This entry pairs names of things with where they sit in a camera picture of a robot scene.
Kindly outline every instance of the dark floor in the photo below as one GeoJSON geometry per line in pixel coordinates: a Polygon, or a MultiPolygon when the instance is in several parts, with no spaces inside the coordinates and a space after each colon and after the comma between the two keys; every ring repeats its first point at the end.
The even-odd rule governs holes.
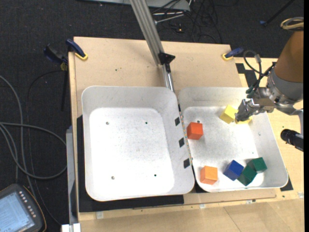
{"type": "MultiPolygon", "coordinates": [[[[243,47],[264,58],[277,58],[291,35],[280,28],[280,23],[291,17],[304,16],[304,0],[295,0],[264,27],[260,21],[267,21],[289,0],[204,0],[201,6],[202,1],[193,3],[191,17],[187,15],[159,24],[161,40],[229,44],[232,49],[243,47]],[[196,26],[192,33],[194,21],[196,26]],[[179,23],[184,33],[176,33],[174,28],[179,23]]],[[[69,92],[67,90],[61,111],[64,73],[59,72],[58,64],[47,60],[43,49],[51,43],[65,53],[65,40],[74,36],[143,39],[132,8],[127,5],[75,0],[0,0],[0,76],[15,88],[24,123],[49,129],[63,139],[71,124],[69,92]],[[39,78],[29,89],[32,82],[45,73],[49,74],[39,78]]],[[[20,122],[14,94],[2,80],[0,121],[20,122]]],[[[21,159],[20,129],[7,128],[16,141],[21,159]]],[[[39,176],[53,175],[66,164],[65,147],[44,132],[24,129],[24,148],[31,173],[34,169],[39,176]]],[[[0,190],[14,182],[15,164],[0,135],[0,190]]],[[[18,183],[28,186],[20,171],[18,183]]],[[[46,216],[48,231],[59,231],[39,198],[34,180],[32,184],[46,216]]],[[[66,174],[53,180],[38,180],[37,184],[46,207],[56,220],[61,224],[68,223],[66,174]]]]}

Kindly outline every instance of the black mount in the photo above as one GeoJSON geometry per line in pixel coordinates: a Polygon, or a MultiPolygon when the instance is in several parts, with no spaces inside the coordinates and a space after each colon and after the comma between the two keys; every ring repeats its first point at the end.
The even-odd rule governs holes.
{"type": "Polygon", "coordinates": [[[170,73],[169,64],[175,59],[175,56],[162,52],[159,53],[159,59],[162,65],[165,64],[166,71],[170,73]]]}

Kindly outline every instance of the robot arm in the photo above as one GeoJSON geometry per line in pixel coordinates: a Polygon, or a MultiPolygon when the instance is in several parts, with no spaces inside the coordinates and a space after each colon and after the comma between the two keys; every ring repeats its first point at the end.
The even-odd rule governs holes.
{"type": "Polygon", "coordinates": [[[295,30],[276,65],[266,74],[268,75],[266,87],[249,89],[247,96],[249,100],[243,99],[235,114],[236,120],[245,121],[252,115],[271,113],[276,108],[285,114],[299,116],[301,133],[285,129],[281,133],[281,138],[302,151],[304,147],[303,109],[295,109],[294,104],[303,100],[303,58],[304,31],[295,30]]]}

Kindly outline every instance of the blue block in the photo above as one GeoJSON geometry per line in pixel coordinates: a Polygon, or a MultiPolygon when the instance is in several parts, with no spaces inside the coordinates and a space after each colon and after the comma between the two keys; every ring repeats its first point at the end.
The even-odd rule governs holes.
{"type": "Polygon", "coordinates": [[[242,170],[243,166],[240,165],[237,161],[232,160],[226,167],[223,174],[234,181],[241,175],[242,170]]]}

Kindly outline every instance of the dark green block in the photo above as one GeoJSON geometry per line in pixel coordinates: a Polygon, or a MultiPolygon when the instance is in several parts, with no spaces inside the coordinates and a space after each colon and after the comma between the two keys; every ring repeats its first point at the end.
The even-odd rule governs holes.
{"type": "Polygon", "coordinates": [[[256,175],[257,172],[247,165],[237,180],[240,181],[243,185],[247,186],[253,181],[256,175]]]}
{"type": "Polygon", "coordinates": [[[267,169],[263,157],[252,159],[251,161],[248,162],[247,165],[249,165],[258,174],[264,172],[267,169]]]}

